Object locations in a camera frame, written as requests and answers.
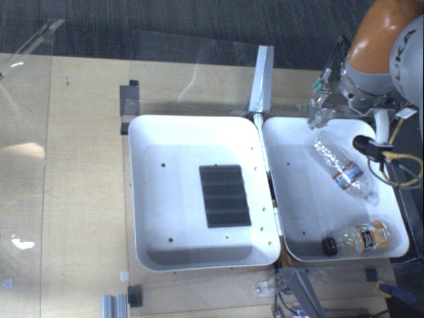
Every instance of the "plastic bottle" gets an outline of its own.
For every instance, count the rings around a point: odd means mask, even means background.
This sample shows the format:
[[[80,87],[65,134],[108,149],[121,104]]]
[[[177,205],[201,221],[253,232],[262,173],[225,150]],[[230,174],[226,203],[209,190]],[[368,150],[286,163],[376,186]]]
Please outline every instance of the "plastic bottle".
[[[381,220],[345,227],[324,238],[322,245],[327,256],[359,255],[386,248],[390,239],[388,224]]]
[[[363,198],[368,203],[378,200],[372,191],[372,181],[325,131],[305,145],[308,153],[322,166],[347,194]]]

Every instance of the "black bottle cap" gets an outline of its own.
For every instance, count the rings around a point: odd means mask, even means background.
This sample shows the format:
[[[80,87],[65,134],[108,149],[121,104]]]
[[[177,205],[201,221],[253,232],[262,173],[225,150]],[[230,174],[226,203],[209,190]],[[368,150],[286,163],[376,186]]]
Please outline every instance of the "black bottle cap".
[[[333,237],[323,239],[323,250],[327,256],[335,256],[337,254],[337,245]]]

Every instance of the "wooden table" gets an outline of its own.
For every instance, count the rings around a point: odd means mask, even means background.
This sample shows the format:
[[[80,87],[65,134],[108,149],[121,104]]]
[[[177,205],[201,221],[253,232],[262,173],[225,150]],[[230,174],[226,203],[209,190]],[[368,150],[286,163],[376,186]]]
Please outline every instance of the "wooden table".
[[[119,86],[136,79],[146,99],[183,97],[188,101],[200,98],[202,102],[233,103],[240,101],[241,95],[249,95],[253,71],[253,68],[53,57],[42,213],[40,312],[43,318],[100,317],[101,296],[125,293],[129,285],[125,277],[131,246],[127,240]],[[274,70],[273,102],[291,108],[307,103],[310,85],[317,74]],[[0,306],[0,316],[33,317],[20,315],[30,305],[24,299],[25,289],[21,291],[22,300],[17,300],[13,307]],[[353,297],[323,304],[334,308],[361,307],[373,313],[386,308],[383,297],[363,298],[361,293]],[[269,303],[157,315],[271,316]]]

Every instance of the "hinge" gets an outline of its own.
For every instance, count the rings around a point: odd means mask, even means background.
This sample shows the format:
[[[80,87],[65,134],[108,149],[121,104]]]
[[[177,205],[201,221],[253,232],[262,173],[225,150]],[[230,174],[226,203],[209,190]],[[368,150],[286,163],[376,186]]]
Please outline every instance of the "hinge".
[[[258,129],[260,149],[262,151],[264,166],[265,166],[266,173],[269,175],[270,174],[270,164],[268,162],[268,155],[266,153],[265,140],[264,140],[264,132],[262,130],[262,127],[264,126],[264,119],[262,118],[262,114],[260,114],[260,113],[254,114],[253,115],[253,123],[255,124],[256,128]]]
[[[274,216],[275,216],[275,220],[276,220],[278,235],[280,237],[282,237],[283,236],[283,226],[281,224],[280,210],[278,209],[278,207],[274,207]]]

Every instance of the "black cable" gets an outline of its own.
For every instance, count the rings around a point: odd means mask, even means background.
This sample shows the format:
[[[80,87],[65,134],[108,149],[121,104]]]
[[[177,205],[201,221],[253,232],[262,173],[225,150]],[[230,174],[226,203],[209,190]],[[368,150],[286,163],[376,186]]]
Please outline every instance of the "black cable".
[[[278,297],[280,298],[280,300],[281,300],[281,302],[282,302],[283,306],[284,306],[287,310],[289,310],[291,313],[293,313],[294,315],[297,315],[297,312],[296,312],[296,311],[294,311],[293,309],[290,309],[290,308],[286,305],[286,303],[284,303],[284,300],[283,300],[283,297],[282,297],[282,295],[281,295],[281,292],[278,292],[278,294],[276,294],[276,302],[277,302],[277,295],[278,295]]]
[[[286,294],[286,295],[293,294],[293,291],[291,291],[288,286],[285,289],[282,289],[281,292],[284,293],[284,294]]]
[[[376,177],[378,180],[380,180],[381,182],[384,182],[386,185],[392,186],[392,187],[396,187],[395,185],[392,185],[390,182],[388,182],[387,180],[381,178],[372,168],[371,168],[371,159],[368,158],[368,162],[367,162],[367,166],[368,169],[370,170],[371,174]]]
[[[389,313],[389,310],[381,311],[381,312],[377,313],[376,315],[371,316],[371,318],[378,318],[379,316],[382,316],[385,313]]]
[[[345,41],[345,36],[344,35],[340,35],[337,40],[336,40],[336,44],[333,48],[333,51],[331,52],[331,55],[329,57],[329,59],[327,60],[327,63],[325,64],[325,68],[330,68],[333,65],[335,56],[337,54],[337,52],[340,50],[340,47],[342,46],[343,42]]]
[[[344,56],[347,55],[347,52],[350,50],[350,41],[347,40],[347,37],[343,34],[342,37],[344,38],[344,44],[346,45],[344,48]]]
[[[274,297],[274,311],[277,311],[277,296],[278,294],[276,294]]]

